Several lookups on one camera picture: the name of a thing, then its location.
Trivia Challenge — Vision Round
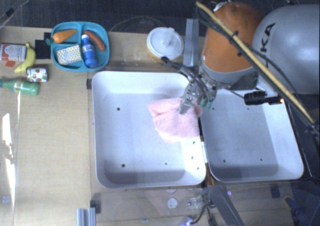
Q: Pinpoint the green bottle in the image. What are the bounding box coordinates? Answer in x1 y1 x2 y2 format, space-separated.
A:
0 78 41 97

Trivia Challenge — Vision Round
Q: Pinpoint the black cylinder on white bracket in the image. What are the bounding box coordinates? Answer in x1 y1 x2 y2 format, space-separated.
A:
243 89 283 107

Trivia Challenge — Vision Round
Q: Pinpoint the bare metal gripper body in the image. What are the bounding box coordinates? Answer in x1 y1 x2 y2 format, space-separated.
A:
179 66 218 107

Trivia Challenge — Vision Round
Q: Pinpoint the orange carrot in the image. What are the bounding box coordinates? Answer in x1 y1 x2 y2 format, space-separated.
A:
45 28 79 46

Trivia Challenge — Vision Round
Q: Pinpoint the yellow banana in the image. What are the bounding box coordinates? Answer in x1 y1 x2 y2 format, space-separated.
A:
14 42 37 74

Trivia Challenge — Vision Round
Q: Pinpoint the white plastic tray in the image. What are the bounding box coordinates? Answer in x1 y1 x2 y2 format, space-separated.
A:
90 70 207 191
199 86 305 184

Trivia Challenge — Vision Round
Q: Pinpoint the yellow cup with white lid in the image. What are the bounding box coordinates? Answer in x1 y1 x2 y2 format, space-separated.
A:
146 26 185 62

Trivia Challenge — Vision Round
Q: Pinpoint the red and white carton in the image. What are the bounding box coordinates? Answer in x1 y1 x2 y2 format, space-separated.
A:
0 42 28 62

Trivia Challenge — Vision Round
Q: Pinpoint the brown sausage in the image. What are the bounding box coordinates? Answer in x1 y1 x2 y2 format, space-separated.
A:
83 29 107 52

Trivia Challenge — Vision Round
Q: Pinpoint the pink cloth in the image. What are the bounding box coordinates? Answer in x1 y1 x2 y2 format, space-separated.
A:
147 96 204 144

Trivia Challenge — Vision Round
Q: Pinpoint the blue bottle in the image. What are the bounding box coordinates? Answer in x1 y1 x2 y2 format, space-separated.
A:
80 33 98 69

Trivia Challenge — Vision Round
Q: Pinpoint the blue divided plate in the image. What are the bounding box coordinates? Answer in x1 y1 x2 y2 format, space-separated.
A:
49 21 111 72

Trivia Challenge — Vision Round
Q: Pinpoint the white can with red print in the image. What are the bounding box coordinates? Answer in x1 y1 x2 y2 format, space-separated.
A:
25 66 49 84

